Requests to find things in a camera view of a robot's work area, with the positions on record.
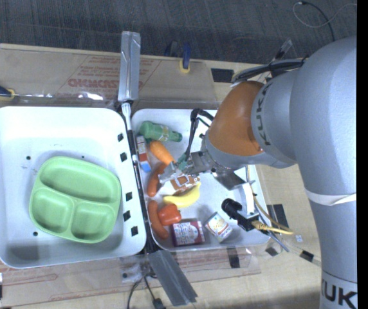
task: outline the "dark floor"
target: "dark floor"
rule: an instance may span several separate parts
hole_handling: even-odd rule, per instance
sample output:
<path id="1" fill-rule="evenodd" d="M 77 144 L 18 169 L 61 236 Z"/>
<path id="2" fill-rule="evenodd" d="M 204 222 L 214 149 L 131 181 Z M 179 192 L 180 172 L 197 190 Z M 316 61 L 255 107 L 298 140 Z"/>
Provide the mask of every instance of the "dark floor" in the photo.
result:
<path id="1" fill-rule="evenodd" d="M 355 35 L 357 0 L 0 0 L 0 43 L 119 52 L 123 30 L 139 32 L 142 54 L 163 55 L 172 40 L 191 57 L 269 62 L 288 38 L 291 57 Z"/>

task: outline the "green bottle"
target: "green bottle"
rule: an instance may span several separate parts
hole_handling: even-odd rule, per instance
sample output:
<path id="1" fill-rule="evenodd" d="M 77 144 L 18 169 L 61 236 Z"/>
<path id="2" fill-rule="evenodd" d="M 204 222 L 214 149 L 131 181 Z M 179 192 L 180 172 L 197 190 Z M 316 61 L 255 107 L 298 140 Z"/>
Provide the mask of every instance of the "green bottle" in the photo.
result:
<path id="1" fill-rule="evenodd" d="M 180 133 L 171 131 L 167 126 L 154 124 L 151 121 L 145 121 L 141 124 L 140 133 L 146 139 L 158 140 L 161 142 L 180 142 L 183 139 L 183 135 Z"/>

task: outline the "yellow banana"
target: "yellow banana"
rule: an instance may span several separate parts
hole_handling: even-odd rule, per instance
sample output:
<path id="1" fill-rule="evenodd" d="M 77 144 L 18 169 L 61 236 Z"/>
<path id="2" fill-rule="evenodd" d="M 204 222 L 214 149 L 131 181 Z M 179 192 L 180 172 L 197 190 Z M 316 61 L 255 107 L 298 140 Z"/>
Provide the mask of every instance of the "yellow banana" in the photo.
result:
<path id="1" fill-rule="evenodd" d="M 175 203 L 179 209 L 188 207 L 195 203 L 199 198 L 199 187 L 201 182 L 198 182 L 195 187 L 180 194 L 179 196 L 164 196 L 164 204 Z"/>

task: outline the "green plate compartment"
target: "green plate compartment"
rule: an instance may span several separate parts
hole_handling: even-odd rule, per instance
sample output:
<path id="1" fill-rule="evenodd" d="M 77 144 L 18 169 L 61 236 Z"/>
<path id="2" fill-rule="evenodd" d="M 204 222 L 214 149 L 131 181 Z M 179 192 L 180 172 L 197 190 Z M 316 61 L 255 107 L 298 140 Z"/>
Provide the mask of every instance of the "green plate compartment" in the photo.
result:
<path id="1" fill-rule="evenodd" d="M 57 156 L 41 166 L 30 198 L 30 217 L 41 230 L 81 243 L 112 232 L 121 201 L 119 179 L 109 170 Z"/>

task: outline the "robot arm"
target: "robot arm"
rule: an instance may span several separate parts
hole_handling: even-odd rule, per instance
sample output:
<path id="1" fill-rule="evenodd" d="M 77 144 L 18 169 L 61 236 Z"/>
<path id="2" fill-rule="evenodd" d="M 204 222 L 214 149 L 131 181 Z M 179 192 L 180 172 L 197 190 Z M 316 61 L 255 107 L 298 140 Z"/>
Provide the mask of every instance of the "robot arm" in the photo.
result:
<path id="1" fill-rule="evenodd" d="M 298 164 L 322 253 L 321 308 L 357 308 L 356 37 L 335 41 L 263 85 L 242 82 L 217 111 L 186 172 L 231 189 L 246 165 Z"/>

